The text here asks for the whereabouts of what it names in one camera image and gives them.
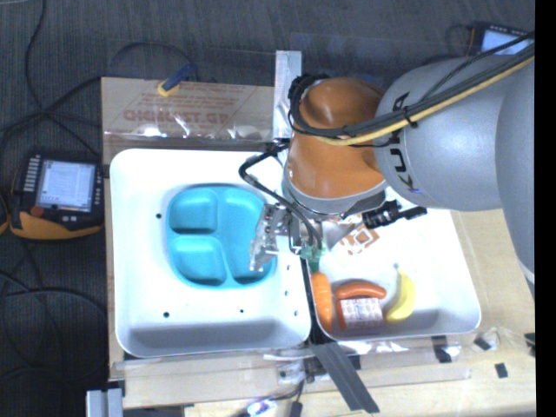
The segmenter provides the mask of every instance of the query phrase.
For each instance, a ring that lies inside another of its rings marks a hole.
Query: blue divided plate
[[[202,185],[175,195],[166,214],[172,269],[196,288],[245,288],[275,269],[249,270],[251,241],[264,202],[233,185]]]

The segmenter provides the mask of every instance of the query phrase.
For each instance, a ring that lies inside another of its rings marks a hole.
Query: screen
[[[90,212],[95,169],[96,166],[92,163],[45,159],[36,195],[36,205]]]
[[[486,30],[485,35],[483,36],[483,44],[482,44],[482,51],[491,50],[492,48],[496,48],[497,46],[501,46],[504,43],[511,42],[512,40],[516,39],[517,36],[512,34],[507,34],[505,32],[498,32],[492,30]],[[530,45],[532,39],[526,39],[523,42],[516,43],[504,50],[498,51],[497,55],[512,55],[520,52],[526,46]]]

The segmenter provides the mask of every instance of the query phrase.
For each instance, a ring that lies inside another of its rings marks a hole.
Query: yellow banana
[[[414,281],[403,270],[400,274],[400,293],[396,303],[386,312],[387,323],[398,323],[405,320],[414,311],[416,287]]]

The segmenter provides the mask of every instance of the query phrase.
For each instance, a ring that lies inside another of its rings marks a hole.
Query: table surface
[[[104,158],[109,162],[110,156]],[[124,360],[114,327],[108,178],[105,197],[110,376],[124,380],[124,408],[178,406],[188,417],[231,417],[257,398],[291,392],[295,385],[283,382],[277,363],[261,354]],[[536,359],[524,336],[535,332],[535,305],[503,212],[452,212],[452,217],[480,301],[477,333],[450,338],[462,348],[454,362],[439,363],[432,347],[424,347],[362,356],[358,373],[385,416],[536,415]],[[492,336],[495,347],[480,349],[473,344],[477,335]],[[500,366],[506,375],[500,375]],[[288,416],[294,399],[277,400],[277,407],[264,415]],[[350,411],[327,376],[307,383],[300,401],[303,417],[365,414]]]

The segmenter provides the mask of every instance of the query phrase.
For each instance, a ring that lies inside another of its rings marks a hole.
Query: yellow cable
[[[470,88],[470,89],[466,89],[465,91],[462,91],[461,93],[459,93],[456,96],[452,96],[450,98],[448,98],[445,101],[442,101],[440,103],[437,103],[436,105],[428,108],[428,109],[424,109],[422,111],[420,111],[419,113],[416,113],[414,115],[411,116],[411,121],[412,122],[417,122],[419,120],[421,120],[423,117],[427,117],[432,115],[433,113],[435,113],[436,111],[439,111],[441,109],[444,109],[445,107],[452,105],[453,103],[456,103],[462,99],[465,99],[466,97],[481,91],[482,89],[492,85],[493,83],[496,83],[500,80],[502,80],[505,77],[510,76],[512,73],[514,73],[515,71],[521,70],[522,68],[524,68],[526,65],[528,65],[530,62],[532,62],[534,60],[534,56],[528,58],[527,60],[518,63],[517,65],[513,66],[510,69],[507,69],[504,72],[501,72],[499,74],[497,74],[496,76],[491,77],[490,79],[487,79],[485,82],[479,83],[478,85],[475,85],[474,87]],[[381,137],[384,135],[387,135],[388,133],[392,133],[393,131],[396,131],[397,129],[402,129],[403,127],[407,126],[409,124],[409,122],[407,120],[401,120],[398,121],[396,123],[393,123],[392,125],[389,125],[388,127],[385,127],[383,129],[379,129],[378,131],[374,131],[373,133],[367,133],[365,135],[361,135],[361,136],[356,136],[356,137],[350,137],[348,139],[333,139],[331,137],[324,137],[324,136],[316,136],[316,138],[319,141],[323,141],[324,143],[330,144],[330,145],[340,145],[340,146],[348,146],[348,145],[354,145],[357,143],[362,143],[362,142],[367,142],[367,141],[372,141],[373,139],[376,139],[377,137]]]

